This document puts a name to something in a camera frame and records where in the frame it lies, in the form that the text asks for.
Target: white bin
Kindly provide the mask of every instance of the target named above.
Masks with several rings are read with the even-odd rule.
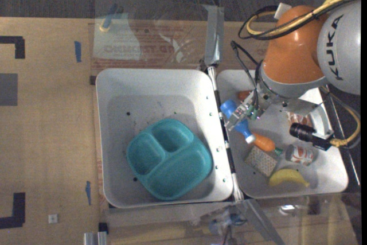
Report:
[[[252,89],[243,71],[224,71],[217,84],[221,101],[237,100],[237,92]],[[96,81],[106,199],[118,208],[167,204],[155,199],[136,181],[126,160],[126,147],[141,130],[165,118],[180,120],[211,151],[213,170],[192,191],[170,204],[226,200],[233,191],[224,138],[210,78],[200,71],[179,69],[106,69]],[[318,103],[318,90],[305,96]],[[286,113],[270,107],[260,119],[250,121],[250,129],[273,139],[279,148],[296,141],[288,134]],[[250,151],[243,136],[229,133],[237,179],[248,196],[263,199],[342,192],[348,176],[339,150],[318,151],[310,166],[293,164],[281,158],[276,169],[297,168],[310,182],[308,188],[294,183],[269,187],[267,178],[244,164]]]

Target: toy banana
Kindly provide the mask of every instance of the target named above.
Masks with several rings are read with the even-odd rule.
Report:
[[[277,170],[270,178],[269,178],[269,186],[276,186],[281,184],[282,182],[296,182],[301,183],[308,187],[310,185],[307,182],[300,172],[294,169],[280,169]]]

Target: teal plate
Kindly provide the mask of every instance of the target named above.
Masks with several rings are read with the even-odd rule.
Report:
[[[135,176],[156,198],[182,197],[210,173],[209,150],[183,123],[163,119],[141,131],[127,147]]]

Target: kuka logo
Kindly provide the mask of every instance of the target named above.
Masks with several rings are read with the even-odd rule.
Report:
[[[329,33],[327,34],[327,39],[329,40],[329,42],[328,42],[328,43],[326,43],[326,47],[333,47],[333,46],[334,46],[333,38],[334,38],[335,33],[336,33],[336,31],[337,31],[338,23],[339,23],[339,21],[340,21],[340,19],[341,19],[342,17],[343,17],[343,14],[342,14],[342,15],[340,15],[339,17],[337,17],[337,18],[333,21],[333,23],[332,23],[331,27],[333,27],[334,31],[333,31],[333,34],[330,34],[330,33],[331,33],[331,31],[329,31]],[[335,58],[334,58],[334,51],[333,51],[333,49],[328,49],[328,50],[326,51],[326,53],[327,53],[328,55],[331,55],[331,61],[329,61],[329,66],[330,66],[330,70],[331,70],[331,71],[332,71],[332,73],[335,75],[335,78],[336,78],[337,80],[343,80],[343,78],[339,76],[338,68],[335,66]]]

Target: clear plastic panel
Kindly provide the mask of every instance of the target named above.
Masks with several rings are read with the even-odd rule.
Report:
[[[198,68],[205,54],[207,9],[170,1],[96,0],[92,71]]]

